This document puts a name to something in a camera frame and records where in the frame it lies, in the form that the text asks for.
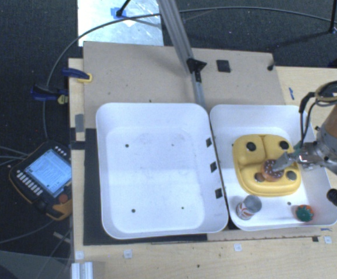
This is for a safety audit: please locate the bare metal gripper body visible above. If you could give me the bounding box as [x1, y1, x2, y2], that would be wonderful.
[289, 141, 334, 171]

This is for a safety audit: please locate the yellow divided plate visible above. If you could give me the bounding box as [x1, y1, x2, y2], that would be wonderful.
[232, 134, 302, 198]

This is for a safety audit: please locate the brown cardboard board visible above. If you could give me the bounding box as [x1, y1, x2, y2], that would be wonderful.
[82, 41, 323, 246]

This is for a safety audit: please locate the red and white can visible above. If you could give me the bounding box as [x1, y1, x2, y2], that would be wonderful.
[235, 195, 263, 221]

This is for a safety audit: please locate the brown sprinkled doughnut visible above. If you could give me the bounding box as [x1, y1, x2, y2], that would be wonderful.
[261, 159, 286, 183]

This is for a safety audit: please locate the white plastic tray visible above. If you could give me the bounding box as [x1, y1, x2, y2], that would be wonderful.
[209, 103, 337, 232]
[95, 102, 230, 240]

